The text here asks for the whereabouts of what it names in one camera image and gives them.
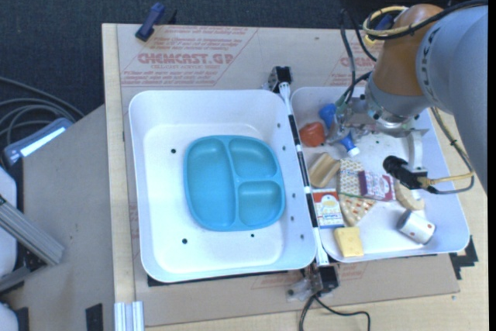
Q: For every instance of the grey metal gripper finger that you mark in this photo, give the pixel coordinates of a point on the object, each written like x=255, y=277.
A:
x=335, y=133
x=359, y=131

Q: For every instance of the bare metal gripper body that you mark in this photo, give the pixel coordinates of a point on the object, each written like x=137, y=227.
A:
x=368, y=119

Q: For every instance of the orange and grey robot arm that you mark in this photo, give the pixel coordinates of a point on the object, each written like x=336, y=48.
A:
x=449, y=62

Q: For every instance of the blue and white bottle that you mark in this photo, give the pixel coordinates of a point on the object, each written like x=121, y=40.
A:
x=328, y=113

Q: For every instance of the orange red toy tomato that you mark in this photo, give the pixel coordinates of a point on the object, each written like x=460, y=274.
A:
x=312, y=134

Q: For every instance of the tan toy bread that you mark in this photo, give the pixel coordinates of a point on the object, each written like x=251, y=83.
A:
x=323, y=169

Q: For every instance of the thin black and white rod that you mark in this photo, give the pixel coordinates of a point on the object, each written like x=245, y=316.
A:
x=299, y=151

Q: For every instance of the yellow patterned packet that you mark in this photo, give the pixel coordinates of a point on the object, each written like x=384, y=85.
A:
x=350, y=174

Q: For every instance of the pink and white carton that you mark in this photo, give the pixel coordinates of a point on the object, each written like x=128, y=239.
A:
x=377, y=186

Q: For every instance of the red and white small carton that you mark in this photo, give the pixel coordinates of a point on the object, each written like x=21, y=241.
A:
x=328, y=208

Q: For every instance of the toy pizza slice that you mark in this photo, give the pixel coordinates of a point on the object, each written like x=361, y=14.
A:
x=354, y=207

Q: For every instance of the yellow cheese wedge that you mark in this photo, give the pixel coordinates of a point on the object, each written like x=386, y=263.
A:
x=348, y=242

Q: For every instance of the white plastic tray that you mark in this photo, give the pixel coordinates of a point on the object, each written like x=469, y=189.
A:
x=387, y=236
x=162, y=182

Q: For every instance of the white can with red dots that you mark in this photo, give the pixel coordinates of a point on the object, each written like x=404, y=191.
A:
x=415, y=227

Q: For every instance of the brown cardboard board red print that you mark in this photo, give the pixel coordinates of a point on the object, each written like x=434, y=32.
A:
x=232, y=62

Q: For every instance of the blue divided plate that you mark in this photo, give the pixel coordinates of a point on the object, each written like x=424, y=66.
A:
x=217, y=182

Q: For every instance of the black cylinder on white bracket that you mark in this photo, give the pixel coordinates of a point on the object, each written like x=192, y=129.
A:
x=399, y=168

